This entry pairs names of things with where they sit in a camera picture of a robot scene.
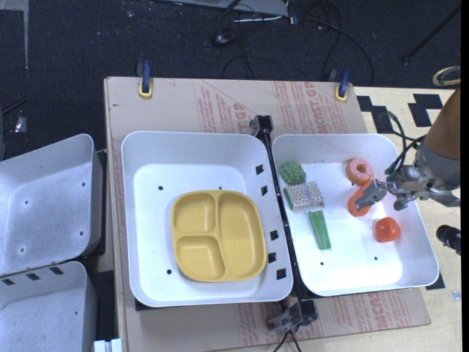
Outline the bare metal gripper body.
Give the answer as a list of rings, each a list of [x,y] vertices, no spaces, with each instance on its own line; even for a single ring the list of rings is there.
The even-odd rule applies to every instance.
[[[460,198],[453,194],[460,187],[460,167],[424,163],[404,165],[400,170],[390,166],[385,171],[388,192],[413,194],[417,200],[432,199],[449,208],[459,207]]]

